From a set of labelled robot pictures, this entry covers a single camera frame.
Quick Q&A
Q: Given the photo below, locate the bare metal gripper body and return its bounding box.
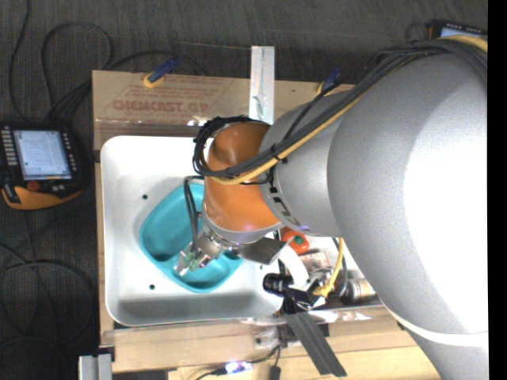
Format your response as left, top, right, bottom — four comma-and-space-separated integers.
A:
193, 230, 238, 263

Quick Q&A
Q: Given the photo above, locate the blue divided plate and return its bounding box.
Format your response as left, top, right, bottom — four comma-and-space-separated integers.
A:
138, 183, 245, 295

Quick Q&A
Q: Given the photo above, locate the thin black rod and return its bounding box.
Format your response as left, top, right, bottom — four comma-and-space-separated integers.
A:
277, 257, 288, 317

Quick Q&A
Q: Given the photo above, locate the orange carrot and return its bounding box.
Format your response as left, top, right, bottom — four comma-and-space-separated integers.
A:
280, 230, 311, 255

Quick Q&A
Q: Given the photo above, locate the pink packet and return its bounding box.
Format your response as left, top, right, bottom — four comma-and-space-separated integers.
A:
299, 250, 333, 272

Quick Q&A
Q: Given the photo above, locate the brown bottle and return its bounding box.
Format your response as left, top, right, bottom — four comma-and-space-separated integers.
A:
338, 275, 376, 306

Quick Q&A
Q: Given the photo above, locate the brown cardboard board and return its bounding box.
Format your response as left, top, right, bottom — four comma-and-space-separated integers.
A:
91, 69, 440, 380

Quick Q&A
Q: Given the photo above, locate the black cylinder on white bracket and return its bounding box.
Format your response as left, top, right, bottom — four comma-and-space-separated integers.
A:
261, 247, 334, 310

